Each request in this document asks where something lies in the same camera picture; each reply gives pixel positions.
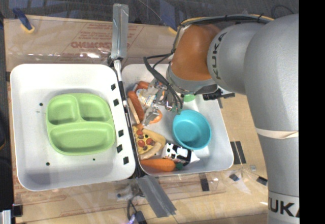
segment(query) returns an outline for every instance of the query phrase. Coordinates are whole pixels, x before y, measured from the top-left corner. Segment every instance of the green plate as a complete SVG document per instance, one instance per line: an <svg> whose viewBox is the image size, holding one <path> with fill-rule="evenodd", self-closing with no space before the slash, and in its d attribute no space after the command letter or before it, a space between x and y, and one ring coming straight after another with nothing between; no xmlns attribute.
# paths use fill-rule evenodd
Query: green plate
<svg viewBox="0 0 325 224"><path fill-rule="evenodd" d="M110 107L94 94L55 96L46 108L46 126L53 148L66 155L102 152L115 142Z"/></svg>

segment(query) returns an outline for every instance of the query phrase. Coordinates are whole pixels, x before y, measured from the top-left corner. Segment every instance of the hole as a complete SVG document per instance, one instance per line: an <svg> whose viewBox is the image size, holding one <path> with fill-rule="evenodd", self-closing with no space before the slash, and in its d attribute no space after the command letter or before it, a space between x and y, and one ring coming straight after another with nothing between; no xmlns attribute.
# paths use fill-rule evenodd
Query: hole
<svg viewBox="0 0 325 224"><path fill-rule="evenodd" d="M118 99L115 99L115 100L113 101L113 103L114 103L114 106L117 106L117 105L119 104Z"/></svg>
<svg viewBox="0 0 325 224"><path fill-rule="evenodd" d="M122 151L122 150L123 150L122 145L119 145L119 146L116 148L116 150L117 150L117 153L119 153L120 151Z"/></svg>
<svg viewBox="0 0 325 224"><path fill-rule="evenodd" d="M123 164L126 165L128 163L128 156L123 158Z"/></svg>

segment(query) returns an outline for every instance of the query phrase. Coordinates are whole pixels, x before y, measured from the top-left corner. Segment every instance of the blue clamp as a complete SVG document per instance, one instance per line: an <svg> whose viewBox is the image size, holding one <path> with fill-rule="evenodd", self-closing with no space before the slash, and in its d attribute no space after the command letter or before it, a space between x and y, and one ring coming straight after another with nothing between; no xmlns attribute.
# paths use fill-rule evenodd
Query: blue clamp
<svg viewBox="0 0 325 224"><path fill-rule="evenodd" d="M15 16L21 21L21 27L29 34L33 33L35 27L31 25L24 12L22 12L19 8L13 8L12 11Z"/></svg>

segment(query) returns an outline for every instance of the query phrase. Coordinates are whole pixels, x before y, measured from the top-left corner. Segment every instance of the toy carrot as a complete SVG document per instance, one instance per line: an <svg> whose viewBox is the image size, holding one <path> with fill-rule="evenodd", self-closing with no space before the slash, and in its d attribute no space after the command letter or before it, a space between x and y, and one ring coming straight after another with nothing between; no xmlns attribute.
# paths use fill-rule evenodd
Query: toy carrot
<svg viewBox="0 0 325 224"><path fill-rule="evenodd" d="M140 163L164 172L172 172L176 168L174 161L168 158L141 160Z"/></svg>

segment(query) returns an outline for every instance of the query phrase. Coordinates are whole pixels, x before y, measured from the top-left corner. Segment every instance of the white stripe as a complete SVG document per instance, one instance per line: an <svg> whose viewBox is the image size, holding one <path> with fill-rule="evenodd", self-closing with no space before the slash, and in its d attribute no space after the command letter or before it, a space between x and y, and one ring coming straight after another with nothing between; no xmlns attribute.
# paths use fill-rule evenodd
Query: white stripe
<svg viewBox="0 0 325 224"><path fill-rule="evenodd" d="M286 139L292 137L298 137L299 131L274 131L255 128L256 132L265 137L271 137L276 139Z"/></svg>

